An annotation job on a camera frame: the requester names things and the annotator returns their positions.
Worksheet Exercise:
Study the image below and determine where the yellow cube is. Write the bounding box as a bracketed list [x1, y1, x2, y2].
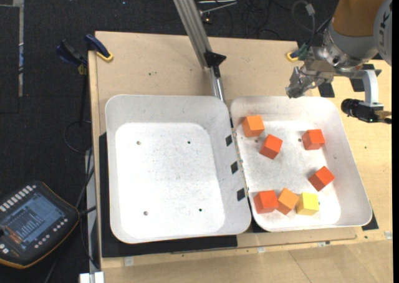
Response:
[296, 191, 320, 216]

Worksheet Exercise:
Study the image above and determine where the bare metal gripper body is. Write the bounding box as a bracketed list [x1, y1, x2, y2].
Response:
[299, 42, 365, 87]

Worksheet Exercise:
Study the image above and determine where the white plastic tray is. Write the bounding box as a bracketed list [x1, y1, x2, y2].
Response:
[105, 94, 252, 244]
[229, 95, 373, 233]

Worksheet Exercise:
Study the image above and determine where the black cylinder on white bracket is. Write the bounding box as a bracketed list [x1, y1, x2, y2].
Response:
[337, 68, 392, 125]

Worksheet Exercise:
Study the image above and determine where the pale wood board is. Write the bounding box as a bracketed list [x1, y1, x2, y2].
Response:
[94, 31, 358, 260]

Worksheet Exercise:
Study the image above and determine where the orange cube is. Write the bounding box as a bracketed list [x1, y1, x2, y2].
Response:
[242, 115, 266, 138]
[276, 187, 300, 216]

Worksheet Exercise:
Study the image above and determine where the red cube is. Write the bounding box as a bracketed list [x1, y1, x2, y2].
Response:
[252, 189, 279, 215]
[259, 133, 284, 160]
[301, 128, 326, 151]
[308, 165, 336, 192]

